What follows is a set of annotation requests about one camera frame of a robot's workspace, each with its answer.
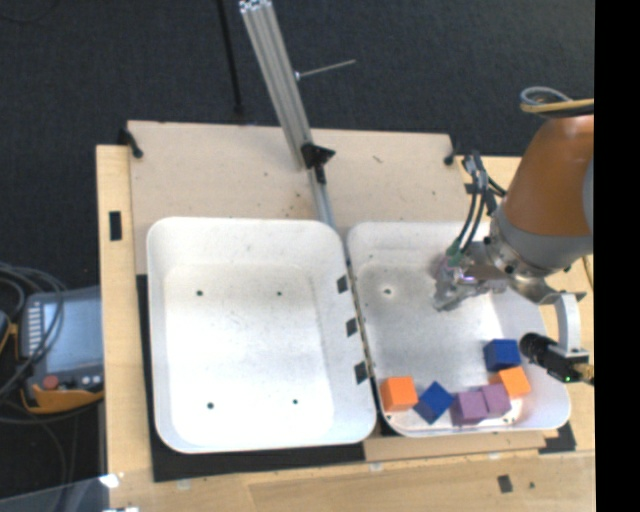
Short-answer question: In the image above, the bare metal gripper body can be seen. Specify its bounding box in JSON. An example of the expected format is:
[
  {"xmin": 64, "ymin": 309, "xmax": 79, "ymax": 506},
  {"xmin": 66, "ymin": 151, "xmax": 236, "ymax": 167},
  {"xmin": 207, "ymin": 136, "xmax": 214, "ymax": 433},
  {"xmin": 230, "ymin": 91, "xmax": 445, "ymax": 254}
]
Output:
[{"xmin": 438, "ymin": 238, "xmax": 557, "ymax": 304}]

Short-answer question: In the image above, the white plastic tray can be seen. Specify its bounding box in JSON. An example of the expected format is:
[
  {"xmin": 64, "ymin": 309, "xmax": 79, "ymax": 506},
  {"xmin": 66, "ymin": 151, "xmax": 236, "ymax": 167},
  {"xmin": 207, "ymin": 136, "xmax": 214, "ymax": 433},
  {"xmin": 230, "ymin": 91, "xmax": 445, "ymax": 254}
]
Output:
[
  {"xmin": 345, "ymin": 220, "xmax": 573, "ymax": 439},
  {"xmin": 145, "ymin": 215, "xmax": 378, "ymax": 455}
]

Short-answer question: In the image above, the blue cube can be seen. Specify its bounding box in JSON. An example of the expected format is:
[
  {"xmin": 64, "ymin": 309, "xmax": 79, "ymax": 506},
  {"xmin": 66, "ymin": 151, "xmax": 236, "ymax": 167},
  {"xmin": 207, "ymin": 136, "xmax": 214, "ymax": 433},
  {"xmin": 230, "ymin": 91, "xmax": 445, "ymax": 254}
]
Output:
[
  {"xmin": 412, "ymin": 380, "xmax": 456, "ymax": 426},
  {"xmin": 482, "ymin": 338, "xmax": 523, "ymax": 373}
]

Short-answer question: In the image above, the orange cube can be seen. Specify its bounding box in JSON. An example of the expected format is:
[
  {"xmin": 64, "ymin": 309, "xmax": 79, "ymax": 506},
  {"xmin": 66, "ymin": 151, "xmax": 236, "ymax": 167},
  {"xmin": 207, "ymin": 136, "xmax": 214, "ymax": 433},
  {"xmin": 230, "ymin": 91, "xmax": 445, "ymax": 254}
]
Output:
[
  {"xmin": 379, "ymin": 375, "xmax": 420, "ymax": 413},
  {"xmin": 489, "ymin": 365, "xmax": 533, "ymax": 400}
]

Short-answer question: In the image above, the purple cube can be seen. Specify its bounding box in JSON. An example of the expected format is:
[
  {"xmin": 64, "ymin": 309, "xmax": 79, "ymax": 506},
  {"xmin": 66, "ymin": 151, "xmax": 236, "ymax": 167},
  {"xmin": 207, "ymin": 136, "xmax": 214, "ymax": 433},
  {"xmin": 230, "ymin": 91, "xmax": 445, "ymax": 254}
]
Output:
[
  {"xmin": 481, "ymin": 382, "xmax": 513, "ymax": 418},
  {"xmin": 449, "ymin": 390, "xmax": 490, "ymax": 427}
]

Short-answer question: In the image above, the pale flat board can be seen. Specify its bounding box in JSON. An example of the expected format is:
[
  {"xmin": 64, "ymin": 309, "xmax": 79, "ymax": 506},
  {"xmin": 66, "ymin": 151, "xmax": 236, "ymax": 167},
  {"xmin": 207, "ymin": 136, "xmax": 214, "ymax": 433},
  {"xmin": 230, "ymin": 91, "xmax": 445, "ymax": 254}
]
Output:
[{"xmin": 125, "ymin": 119, "xmax": 549, "ymax": 464}]

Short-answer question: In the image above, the black cylinder on white bracket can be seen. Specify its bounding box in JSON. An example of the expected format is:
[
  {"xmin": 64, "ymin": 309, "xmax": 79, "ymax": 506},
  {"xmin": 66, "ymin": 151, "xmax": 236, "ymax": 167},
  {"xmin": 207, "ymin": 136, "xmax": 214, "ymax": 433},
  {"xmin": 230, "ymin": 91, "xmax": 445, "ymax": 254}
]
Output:
[{"xmin": 518, "ymin": 291, "xmax": 591, "ymax": 384}]

